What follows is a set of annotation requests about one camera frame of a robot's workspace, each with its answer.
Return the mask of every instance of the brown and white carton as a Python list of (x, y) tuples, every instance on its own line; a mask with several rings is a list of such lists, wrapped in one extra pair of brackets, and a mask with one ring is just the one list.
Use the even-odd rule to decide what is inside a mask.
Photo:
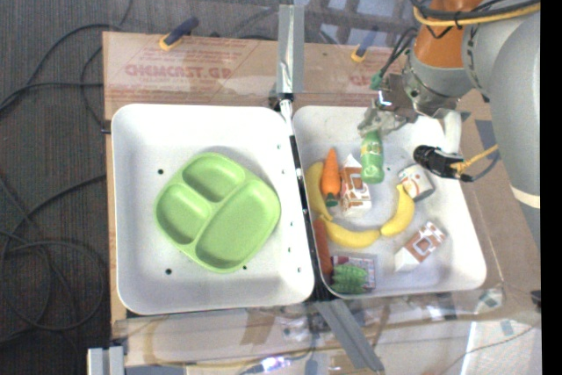
[(361, 179), (361, 164), (349, 154), (340, 170), (342, 190), (340, 207), (342, 214), (348, 218), (363, 217), (371, 210), (371, 194), (369, 186)]
[(394, 270), (408, 271), (415, 269), (446, 239), (446, 235), (429, 221), (421, 227), (394, 255)]

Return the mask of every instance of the banana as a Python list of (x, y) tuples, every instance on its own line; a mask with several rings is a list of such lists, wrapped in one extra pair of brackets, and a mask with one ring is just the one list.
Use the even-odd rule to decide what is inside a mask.
[(396, 189), (398, 190), (396, 213), (380, 228), (380, 233), (386, 237), (403, 232), (407, 226), (410, 225), (414, 217), (414, 201), (407, 192), (404, 191), (404, 186), (402, 186), (402, 184), (398, 184)]
[(320, 189), (320, 180), (323, 170), (324, 162), (318, 161), (313, 163), (305, 171), (306, 196), (308, 197), (308, 204), (311, 210), (324, 216), (325, 219), (332, 220), (333, 217), (326, 208), (326, 203), (324, 202), (324, 197)]
[(323, 218), (326, 223), (326, 232), (336, 244), (351, 249), (363, 249), (373, 244), (380, 236), (380, 230), (351, 231), (331, 220)]

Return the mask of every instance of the orange carrot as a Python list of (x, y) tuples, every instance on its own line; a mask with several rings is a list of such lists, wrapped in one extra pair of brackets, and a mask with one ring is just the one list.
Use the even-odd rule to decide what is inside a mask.
[(334, 266), (332, 265), (332, 259), (330, 258), (326, 223), (321, 218), (318, 218), (313, 222), (313, 228), (321, 271), (325, 276), (330, 276)]
[(336, 199), (342, 188), (342, 178), (337, 165), (337, 156), (334, 148), (328, 151), (326, 160), (324, 160), (324, 170), (322, 171), (320, 188), (326, 198), (326, 206), (337, 205)]

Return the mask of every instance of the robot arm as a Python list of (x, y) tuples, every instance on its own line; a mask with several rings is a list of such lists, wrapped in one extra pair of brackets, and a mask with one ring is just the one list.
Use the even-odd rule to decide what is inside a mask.
[[(400, 76), (401, 92), (391, 81), (377, 107), (445, 119), (464, 94), (478, 90), (489, 101), (512, 191), (540, 251), (540, 0), (413, 4), (422, 27)], [(417, 148), (414, 159), (442, 177), (454, 177), (451, 164), (463, 160), (428, 146)]]

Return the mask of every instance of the divided green plate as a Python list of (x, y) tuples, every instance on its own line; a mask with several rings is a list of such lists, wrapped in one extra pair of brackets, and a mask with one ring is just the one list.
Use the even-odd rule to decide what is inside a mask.
[(191, 158), (155, 201), (158, 227), (196, 263), (227, 273), (240, 269), (267, 241), (281, 215), (275, 191), (230, 158)]

